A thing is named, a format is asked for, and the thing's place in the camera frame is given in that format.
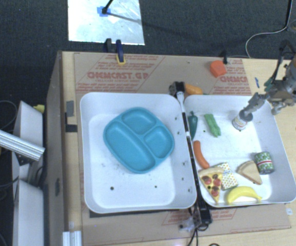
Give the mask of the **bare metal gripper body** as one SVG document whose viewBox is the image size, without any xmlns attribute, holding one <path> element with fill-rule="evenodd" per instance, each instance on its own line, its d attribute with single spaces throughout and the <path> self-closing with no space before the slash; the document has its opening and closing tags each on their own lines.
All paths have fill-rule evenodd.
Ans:
<svg viewBox="0 0 296 246">
<path fill-rule="evenodd" d="M 271 103 L 283 103 L 285 106 L 296 104 L 296 83 L 285 81 L 275 81 L 265 87 L 268 100 Z"/>
</svg>

